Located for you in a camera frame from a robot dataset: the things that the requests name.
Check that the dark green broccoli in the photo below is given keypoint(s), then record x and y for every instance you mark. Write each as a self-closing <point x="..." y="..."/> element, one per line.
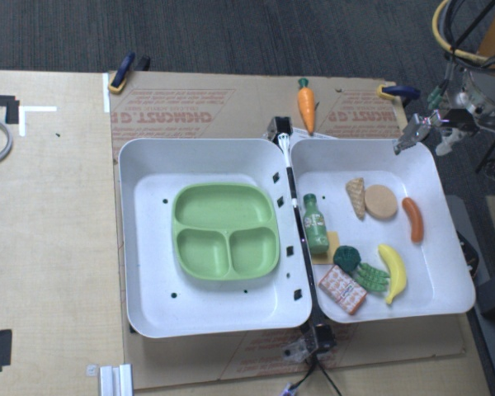
<point x="346" y="258"/>

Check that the thin black and white rod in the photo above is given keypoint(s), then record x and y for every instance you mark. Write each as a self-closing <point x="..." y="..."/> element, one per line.
<point x="290" y="180"/>

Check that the white paper sheet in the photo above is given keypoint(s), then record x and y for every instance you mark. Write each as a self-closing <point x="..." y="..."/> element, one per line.
<point x="305" y="133"/>

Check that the green bottle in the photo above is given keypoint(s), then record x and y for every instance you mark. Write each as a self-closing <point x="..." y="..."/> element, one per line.
<point x="316" y="229"/>

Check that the yellow cheese slice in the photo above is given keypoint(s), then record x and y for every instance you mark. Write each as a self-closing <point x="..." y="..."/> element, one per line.
<point x="334" y="241"/>

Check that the tan waffle cone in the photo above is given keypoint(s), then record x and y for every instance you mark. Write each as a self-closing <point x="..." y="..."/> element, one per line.
<point x="356" y="196"/>

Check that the tan round biscuit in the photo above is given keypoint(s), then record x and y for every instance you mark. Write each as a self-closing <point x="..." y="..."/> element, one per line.
<point x="380" y="202"/>

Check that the brown cardboard board red print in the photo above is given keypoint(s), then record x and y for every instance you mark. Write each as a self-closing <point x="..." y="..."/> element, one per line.
<point x="231" y="105"/>

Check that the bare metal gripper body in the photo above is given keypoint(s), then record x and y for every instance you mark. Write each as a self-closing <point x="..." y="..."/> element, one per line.
<point x="478" y="111"/>

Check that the orange carrot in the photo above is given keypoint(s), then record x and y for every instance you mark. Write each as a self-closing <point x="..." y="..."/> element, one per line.
<point x="307" y="107"/>

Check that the black cylinder on white bracket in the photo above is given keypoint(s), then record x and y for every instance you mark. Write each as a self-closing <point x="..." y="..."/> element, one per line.
<point x="447" y="142"/>

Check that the yellow banana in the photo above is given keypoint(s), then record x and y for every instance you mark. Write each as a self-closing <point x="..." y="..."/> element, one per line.
<point x="397" y="270"/>

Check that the white plastic tray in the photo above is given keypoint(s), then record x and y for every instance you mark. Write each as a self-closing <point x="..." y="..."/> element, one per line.
<point x="437" y="270"/>
<point x="152" y="262"/>

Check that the orange and white carton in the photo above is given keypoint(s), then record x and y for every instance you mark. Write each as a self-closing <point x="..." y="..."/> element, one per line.
<point x="341" y="289"/>

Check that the green divided plate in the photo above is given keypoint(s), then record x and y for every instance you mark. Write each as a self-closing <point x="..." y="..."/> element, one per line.
<point x="222" y="208"/>

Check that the green pea pods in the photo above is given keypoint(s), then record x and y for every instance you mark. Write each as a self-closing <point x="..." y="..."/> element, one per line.
<point x="373" y="279"/>

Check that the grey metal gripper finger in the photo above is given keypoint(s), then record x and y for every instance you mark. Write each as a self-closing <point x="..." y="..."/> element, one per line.
<point x="410" y="134"/>

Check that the orange sausage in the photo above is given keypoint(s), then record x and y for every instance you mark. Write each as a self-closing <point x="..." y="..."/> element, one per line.
<point x="413" y="221"/>

